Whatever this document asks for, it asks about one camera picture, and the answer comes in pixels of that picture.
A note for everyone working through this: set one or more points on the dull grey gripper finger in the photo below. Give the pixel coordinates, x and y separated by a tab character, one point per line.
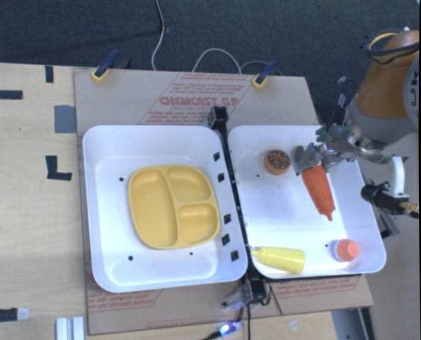
329	163
304	159

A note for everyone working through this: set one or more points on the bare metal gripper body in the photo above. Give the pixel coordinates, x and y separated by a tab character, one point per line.
350	146

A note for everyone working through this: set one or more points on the orange squeeze bottle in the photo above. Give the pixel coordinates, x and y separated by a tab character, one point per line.
319	191

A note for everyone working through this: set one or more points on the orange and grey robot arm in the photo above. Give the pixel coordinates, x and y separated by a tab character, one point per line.
383	87

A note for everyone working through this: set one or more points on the brown toy doughnut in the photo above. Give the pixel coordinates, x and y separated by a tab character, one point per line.
277	162

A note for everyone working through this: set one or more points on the white plastic tray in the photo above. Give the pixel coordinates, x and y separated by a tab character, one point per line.
111	207
284	218

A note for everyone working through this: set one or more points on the yellow squeeze bottle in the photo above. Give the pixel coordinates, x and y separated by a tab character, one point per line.
284	259

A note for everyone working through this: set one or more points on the yellow divided plate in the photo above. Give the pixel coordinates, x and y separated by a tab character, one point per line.
153	204

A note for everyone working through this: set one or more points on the brown cardboard board red print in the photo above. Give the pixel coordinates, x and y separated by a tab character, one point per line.
153	97

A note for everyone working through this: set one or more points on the black cylinder on white bracket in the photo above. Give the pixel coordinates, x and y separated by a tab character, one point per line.
385	193

